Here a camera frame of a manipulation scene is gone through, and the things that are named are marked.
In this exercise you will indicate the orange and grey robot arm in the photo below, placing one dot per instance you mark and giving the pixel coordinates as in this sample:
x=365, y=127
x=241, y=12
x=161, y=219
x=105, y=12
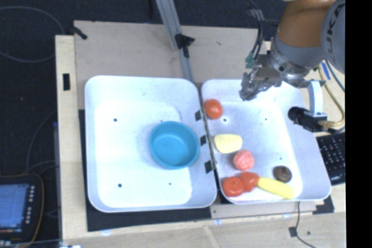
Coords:
x=308, y=17

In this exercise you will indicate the red toy tomato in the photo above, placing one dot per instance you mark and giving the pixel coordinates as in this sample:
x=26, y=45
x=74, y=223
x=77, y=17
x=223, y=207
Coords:
x=233, y=186
x=213, y=109

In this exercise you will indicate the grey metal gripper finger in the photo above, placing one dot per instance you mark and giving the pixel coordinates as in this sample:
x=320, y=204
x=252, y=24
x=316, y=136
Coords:
x=258, y=89
x=245, y=90

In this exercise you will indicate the white plastic tray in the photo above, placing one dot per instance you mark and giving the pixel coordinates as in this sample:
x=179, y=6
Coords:
x=261, y=136
x=122, y=154

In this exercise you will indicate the brown doughnut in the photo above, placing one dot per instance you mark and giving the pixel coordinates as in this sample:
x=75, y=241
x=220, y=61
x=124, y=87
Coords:
x=282, y=174

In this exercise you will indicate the pale yellow toy potato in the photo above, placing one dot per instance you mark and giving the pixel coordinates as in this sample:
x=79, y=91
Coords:
x=228, y=143

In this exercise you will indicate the pale wood board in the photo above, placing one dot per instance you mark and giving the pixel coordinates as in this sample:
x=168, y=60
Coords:
x=125, y=49

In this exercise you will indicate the blue bowl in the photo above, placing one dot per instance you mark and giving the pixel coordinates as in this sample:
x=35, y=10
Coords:
x=174, y=145

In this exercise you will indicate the black cylinder on white bracket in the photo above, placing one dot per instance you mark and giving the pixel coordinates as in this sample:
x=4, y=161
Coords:
x=308, y=120

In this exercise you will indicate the black keyboard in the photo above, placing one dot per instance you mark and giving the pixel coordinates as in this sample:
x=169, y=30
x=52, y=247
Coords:
x=332, y=156

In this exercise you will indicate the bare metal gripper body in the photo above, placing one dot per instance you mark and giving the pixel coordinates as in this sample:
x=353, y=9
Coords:
x=271, y=71

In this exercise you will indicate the pink ridged toy food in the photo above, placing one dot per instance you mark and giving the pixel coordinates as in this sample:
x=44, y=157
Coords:
x=243, y=160

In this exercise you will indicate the yellow toy corn cob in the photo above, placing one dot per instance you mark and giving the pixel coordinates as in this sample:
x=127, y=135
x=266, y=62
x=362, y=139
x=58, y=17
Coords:
x=276, y=188

